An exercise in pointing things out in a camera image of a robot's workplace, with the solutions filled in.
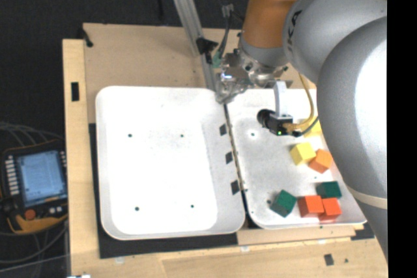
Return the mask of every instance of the green block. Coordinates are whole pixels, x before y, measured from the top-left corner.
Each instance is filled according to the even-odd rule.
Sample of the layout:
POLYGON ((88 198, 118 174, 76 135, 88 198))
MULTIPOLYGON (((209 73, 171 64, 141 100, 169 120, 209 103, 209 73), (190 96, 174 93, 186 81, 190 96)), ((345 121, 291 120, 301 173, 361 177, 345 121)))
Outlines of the green block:
POLYGON ((271 204, 270 209, 279 215, 286 217, 291 213, 296 203, 296 197, 286 192, 285 190, 281 190, 281 192, 275 197, 275 200, 271 204))
POLYGON ((341 197, 338 181, 323 182, 322 184, 319 184, 315 190, 321 198, 341 197))

